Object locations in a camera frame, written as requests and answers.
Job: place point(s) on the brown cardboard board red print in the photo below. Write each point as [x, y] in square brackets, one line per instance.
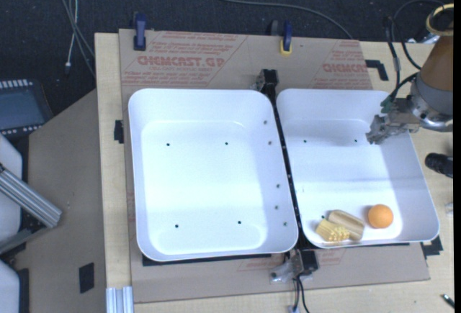
[223, 59]

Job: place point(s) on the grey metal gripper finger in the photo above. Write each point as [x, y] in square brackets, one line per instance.
[385, 131]
[373, 132]

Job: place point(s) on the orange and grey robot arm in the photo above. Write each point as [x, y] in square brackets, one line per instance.
[437, 67]

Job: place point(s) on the black cylinder on white bracket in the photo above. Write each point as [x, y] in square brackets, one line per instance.
[439, 162]

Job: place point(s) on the orange ball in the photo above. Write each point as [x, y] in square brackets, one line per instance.
[380, 216]

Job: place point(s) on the thin black rod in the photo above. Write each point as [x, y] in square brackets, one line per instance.
[287, 167]

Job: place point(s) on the tan toy bread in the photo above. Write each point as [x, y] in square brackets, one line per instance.
[349, 221]

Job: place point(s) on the yellow toy corn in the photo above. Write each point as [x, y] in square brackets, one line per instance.
[331, 231]

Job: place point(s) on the white plastic tray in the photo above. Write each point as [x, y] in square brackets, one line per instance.
[201, 178]
[345, 175]

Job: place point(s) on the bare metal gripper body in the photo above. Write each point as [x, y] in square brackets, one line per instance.
[407, 119]

